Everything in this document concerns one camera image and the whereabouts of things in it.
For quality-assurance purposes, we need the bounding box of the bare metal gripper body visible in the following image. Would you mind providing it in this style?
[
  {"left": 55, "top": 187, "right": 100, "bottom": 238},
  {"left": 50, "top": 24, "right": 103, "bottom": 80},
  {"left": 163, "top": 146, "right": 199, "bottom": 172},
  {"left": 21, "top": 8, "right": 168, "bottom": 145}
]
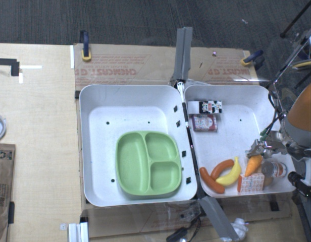
[{"left": 264, "top": 130, "right": 311, "bottom": 161}]

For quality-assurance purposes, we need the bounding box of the orange carrot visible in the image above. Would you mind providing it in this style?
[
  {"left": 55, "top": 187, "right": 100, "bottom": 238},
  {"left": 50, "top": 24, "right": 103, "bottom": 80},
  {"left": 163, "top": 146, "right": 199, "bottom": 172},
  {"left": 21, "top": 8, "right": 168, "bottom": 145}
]
[{"left": 244, "top": 154, "right": 264, "bottom": 178}]

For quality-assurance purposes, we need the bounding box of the white plastic tray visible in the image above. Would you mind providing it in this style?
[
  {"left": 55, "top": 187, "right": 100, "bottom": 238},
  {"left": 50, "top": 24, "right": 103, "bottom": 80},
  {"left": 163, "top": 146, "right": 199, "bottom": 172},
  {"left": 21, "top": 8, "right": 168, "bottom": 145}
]
[
  {"left": 183, "top": 84, "right": 297, "bottom": 199},
  {"left": 79, "top": 84, "right": 198, "bottom": 208}
]

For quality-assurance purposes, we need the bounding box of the silver can orange label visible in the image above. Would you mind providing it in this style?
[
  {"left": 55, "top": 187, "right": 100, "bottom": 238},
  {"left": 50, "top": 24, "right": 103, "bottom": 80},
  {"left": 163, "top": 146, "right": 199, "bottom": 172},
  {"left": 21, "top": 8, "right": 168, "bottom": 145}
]
[{"left": 261, "top": 160, "right": 288, "bottom": 179}]

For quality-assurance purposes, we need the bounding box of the yellow banana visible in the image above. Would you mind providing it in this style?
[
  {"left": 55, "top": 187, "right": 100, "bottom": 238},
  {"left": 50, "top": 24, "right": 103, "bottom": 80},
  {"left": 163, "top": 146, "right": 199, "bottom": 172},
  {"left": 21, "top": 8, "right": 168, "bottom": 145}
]
[{"left": 215, "top": 156, "right": 242, "bottom": 187}]

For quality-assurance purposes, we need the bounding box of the orange and white carton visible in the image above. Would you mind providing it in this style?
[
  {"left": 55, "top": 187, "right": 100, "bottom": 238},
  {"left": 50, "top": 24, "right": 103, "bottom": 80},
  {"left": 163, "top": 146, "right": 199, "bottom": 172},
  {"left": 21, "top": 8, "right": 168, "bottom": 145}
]
[{"left": 237, "top": 172, "right": 266, "bottom": 194}]

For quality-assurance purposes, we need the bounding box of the orange sausage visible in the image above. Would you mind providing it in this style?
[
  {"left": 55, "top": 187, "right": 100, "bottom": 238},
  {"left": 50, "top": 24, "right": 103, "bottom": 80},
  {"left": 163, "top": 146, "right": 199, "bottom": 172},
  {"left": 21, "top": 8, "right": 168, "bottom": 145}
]
[
  {"left": 198, "top": 166, "right": 226, "bottom": 195},
  {"left": 210, "top": 159, "right": 235, "bottom": 182}
]

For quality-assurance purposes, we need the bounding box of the pink carton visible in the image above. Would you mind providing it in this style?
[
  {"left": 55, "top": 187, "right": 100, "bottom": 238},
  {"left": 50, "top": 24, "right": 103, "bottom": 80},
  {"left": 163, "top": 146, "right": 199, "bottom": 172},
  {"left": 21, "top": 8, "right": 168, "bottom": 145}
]
[{"left": 191, "top": 113, "right": 219, "bottom": 133}]

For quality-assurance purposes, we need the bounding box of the black and white cow carton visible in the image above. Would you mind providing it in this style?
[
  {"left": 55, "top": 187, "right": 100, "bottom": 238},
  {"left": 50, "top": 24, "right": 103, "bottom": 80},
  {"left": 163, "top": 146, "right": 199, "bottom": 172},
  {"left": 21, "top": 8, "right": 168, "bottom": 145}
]
[{"left": 187, "top": 100, "right": 223, "bottom": 115}]

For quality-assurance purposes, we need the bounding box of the white crumpled cloth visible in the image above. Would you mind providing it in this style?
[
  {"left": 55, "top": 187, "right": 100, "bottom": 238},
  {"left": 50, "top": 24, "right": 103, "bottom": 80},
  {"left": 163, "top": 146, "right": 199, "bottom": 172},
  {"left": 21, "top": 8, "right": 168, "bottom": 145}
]
[{"left": 230, "top": 217, "right": 249, "bottom": 241}]

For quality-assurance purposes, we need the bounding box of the green divided plate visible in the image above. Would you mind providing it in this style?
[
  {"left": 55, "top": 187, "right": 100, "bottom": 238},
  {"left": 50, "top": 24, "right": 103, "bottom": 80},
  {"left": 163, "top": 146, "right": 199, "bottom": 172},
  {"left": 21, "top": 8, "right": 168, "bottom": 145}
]
[{"left": 115, "top": 131, "right": 183, "bottom": 200}]

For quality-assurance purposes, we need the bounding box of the brown cardboard board red print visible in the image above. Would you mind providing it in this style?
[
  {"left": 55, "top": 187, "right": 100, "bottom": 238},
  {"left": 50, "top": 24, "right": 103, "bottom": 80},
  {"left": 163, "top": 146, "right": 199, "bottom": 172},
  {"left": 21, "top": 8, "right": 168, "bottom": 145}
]
[{"left": 73, "top": 43, "right": 293, "bottom": 238}]

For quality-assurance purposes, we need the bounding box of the clear tape roll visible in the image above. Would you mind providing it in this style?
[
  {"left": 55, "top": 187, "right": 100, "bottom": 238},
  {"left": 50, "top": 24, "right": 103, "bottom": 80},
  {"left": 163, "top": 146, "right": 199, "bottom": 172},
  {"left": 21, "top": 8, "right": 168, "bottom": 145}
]
[{"left": 0, "top": 113, "right": 7, "bottom": 144}]

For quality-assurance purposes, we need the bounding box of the brown paper bag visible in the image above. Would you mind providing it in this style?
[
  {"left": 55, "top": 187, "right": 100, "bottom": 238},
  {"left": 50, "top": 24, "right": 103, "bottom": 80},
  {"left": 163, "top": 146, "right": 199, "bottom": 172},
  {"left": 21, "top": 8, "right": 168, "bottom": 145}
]
[{"left": 0, "top": 143, "right": 16, "bottom": 242}]

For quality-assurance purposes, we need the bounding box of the black cylinder on white bracket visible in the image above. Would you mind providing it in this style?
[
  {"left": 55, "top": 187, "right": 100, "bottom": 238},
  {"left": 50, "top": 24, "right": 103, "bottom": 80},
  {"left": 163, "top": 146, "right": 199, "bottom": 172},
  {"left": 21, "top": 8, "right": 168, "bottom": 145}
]
[{"left": 287, "top": 157, "right": 311, "bottom": 198}]

